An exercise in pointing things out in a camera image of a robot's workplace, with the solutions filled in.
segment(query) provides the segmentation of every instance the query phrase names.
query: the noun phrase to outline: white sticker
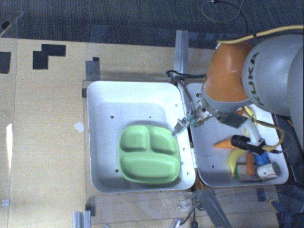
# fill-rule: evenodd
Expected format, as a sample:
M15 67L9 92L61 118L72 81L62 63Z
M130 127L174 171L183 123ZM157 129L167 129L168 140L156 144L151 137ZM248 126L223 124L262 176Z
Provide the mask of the white sticker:
M74 127L77 129L78 132L83 132L84 129L85 129L85 126L81 123L81 122L78 122L74 125Z
M10 205L10 201L9 201L9 199L2 199L2 206L3 207L7 207L7 206L9 206Z

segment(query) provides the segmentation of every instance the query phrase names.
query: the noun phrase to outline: white cup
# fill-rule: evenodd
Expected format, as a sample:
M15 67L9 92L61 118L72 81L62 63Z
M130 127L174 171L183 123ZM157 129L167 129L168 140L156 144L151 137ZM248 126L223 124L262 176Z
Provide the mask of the white cup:
M276 162L261 165L257 168L257 174L262 181L273 179L281 175L281 170Z

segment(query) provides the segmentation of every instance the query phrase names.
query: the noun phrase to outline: yellow cable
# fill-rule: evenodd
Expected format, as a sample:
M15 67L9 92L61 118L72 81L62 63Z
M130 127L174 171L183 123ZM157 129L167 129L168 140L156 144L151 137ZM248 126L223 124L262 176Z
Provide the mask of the yellow cable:
M304 26L303 25L283 26L283 27L278 27L278 28L265 30L265 31L262 31L262 32L258 32L256 34L252 34L252 35L241 37L241 38L234 39L234 40L219 40L218 43L235 44L235 43L239 43L239 42L242 42L242 41L247 41L247 40L250 40L250 39L257 38L257 37L267 36L267 35L270 35L270 34L274 34L274 33L277 33L277 32L282 32L282 31L287 31L287 30L304 30Z
M250 114L247 112L245 107L242 107L242 109L248 117L251 117ZM277 146L279 146L283 142L283 140L285 138L285 132L284 132L283 128L275 126L273 124L262 122L262 121L257 120L257 119L252 118L252 120L254 122L256 122L257 124L260 124L260 125L265 126L265 127L275 128L275 129L277 129L281 132L281 138L279 139L279 141L275 145L267 145L266 144L266 145L262 146L263 150L265 150L266 152L271 152L272 150L275 150L277 148Z
M256 118L256 114L255 114L255 112L254 112L251 108L249 108L248 106L244 106L244 108L246 109L246 113L249 113L249 114L250 114L250 117L251 117L251 118L253 118L253 119Z

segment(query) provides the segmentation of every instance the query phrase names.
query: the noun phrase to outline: green divided plate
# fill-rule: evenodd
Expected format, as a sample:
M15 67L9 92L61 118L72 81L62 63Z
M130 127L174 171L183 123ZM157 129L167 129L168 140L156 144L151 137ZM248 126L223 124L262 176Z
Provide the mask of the green divided plate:
M163 127L131 125L120 136L119 169L129 181L165 184L174 181L181 169L177 140Z

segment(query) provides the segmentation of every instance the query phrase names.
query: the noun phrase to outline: yellow banana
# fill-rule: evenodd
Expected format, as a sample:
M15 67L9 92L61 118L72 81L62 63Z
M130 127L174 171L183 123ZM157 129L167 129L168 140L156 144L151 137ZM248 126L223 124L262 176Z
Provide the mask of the yellow banana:
M231 171L231 175L234 177L235 174L235 169L237 165L238 158L241 157L243 154L246 153L247 150L242 150L242 149L235 149L230 152L228 159L227 159L227 166L229 170Z

